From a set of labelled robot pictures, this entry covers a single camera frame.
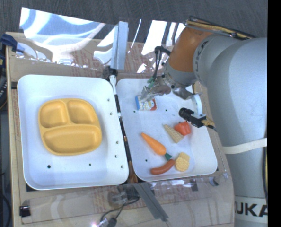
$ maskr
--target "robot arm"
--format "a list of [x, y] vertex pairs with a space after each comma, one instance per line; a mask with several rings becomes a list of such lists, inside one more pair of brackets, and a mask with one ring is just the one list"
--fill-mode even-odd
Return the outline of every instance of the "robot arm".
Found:
[[[191, 20], [176, 42], [163, 75], [144, 87], [142, 99], [173, 93], [195, 97], [186, 87], [207, 88], [211, 114], [223, 146], [266, 139], [267, 39], [252, 38]], [[235, 226], [267, 226], [266, 147], [227, 154], [235, 193]]]

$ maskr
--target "toy carrot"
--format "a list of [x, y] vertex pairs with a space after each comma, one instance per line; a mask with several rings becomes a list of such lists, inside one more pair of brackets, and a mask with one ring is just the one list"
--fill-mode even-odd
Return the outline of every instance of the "toy carrot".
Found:
[[154, 152], [158, 155], [165, 155], [166, 159], [169, 160], [172, 156], [167, 153], [166, 147], [161, 144], [156, 139], [152, 138], [151, 136], [141, 133], [141, 136], [144, 140], [148, 143], [148, 145], [154, 150]]

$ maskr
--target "yellow divided plate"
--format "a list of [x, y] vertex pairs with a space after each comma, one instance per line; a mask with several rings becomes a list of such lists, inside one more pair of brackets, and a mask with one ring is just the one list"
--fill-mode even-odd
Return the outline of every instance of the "yellow divided plate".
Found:
[[93, 106], [82, 99], [63, 98], [45, 102], [38, 122], [42, 141], [53, 154], [78, 155], [95, 150], [102, 131]]

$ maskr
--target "metal bracket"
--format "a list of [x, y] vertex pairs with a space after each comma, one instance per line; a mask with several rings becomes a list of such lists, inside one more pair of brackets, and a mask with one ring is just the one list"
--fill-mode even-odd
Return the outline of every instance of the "metal bracket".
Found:
[[128, 42], [128, 23], [120, 21], [115, 26], [114, 42], [112, 48], [111, 68], [124, 70], [126, 59], [126, 48]]
[[148, 209], [150, 210], [151, 214], [155, 219], [161, 219], [162, 221], [166, 222], [168, 215], [164, 211], [164, 209], [161, 207], [160, 203], [155, 198], [154, 194], [152, 193], [152, 190], [150, 189], [150, 186], [148, 183], [139, 183], [133, 185], [137, 192], [139, 193], [140, 197], [144, 200], [146, 203]]
[[23, 217], [31, 216], [31, 213], [30, 213], [30, 206], [29, 206], [29, 205], [20, 206], [20, 207], [19, 207], [19, 215], [20, 215], [22, 218], [23, 218]]

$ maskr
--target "white tray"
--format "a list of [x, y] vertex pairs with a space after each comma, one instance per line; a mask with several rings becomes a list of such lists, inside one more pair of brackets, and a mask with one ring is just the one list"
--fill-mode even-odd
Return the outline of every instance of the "white tray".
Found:
[[[158, 109], [155, 111], [138, 111], [135, 96], [140, 95], [148, 79], [121, 79], [117, 84], [117, 94], [123, 117], [123, 124], [128, 139], [132, 164], [136, 175], [146, 182], [169, 180], [181, 177], [206, 175], [217, 169], [217, 160], [206, 127], [192, 126], [192, 133], [186, 135], [179, 143], [174, 143], [163, 124], [174, 126], [184, 121], [178, 115], [182, 107], [194, 110], [191, 100], [183, 100], [172, 92], [156, 96]], [[141, 137], [144, 132], [167, 148], [167, 153], [175, 159], [180, 152], [190, 156], [187, 171], [179, 172], [175, 167], [161, 175], [152, 175], [150, 169], [166, 163], [164, 156], [155, 154]]]
[[[38, 126], [40, 106], [57, 98], [80, 98], [97, 113], [103, 140], [94, 151], [57, 156], [43, 145]], [[37, 190], [118, 185], [129, 174], [112, 86], [100, 78], [27, 75], [18, 82], [23, 168]]]

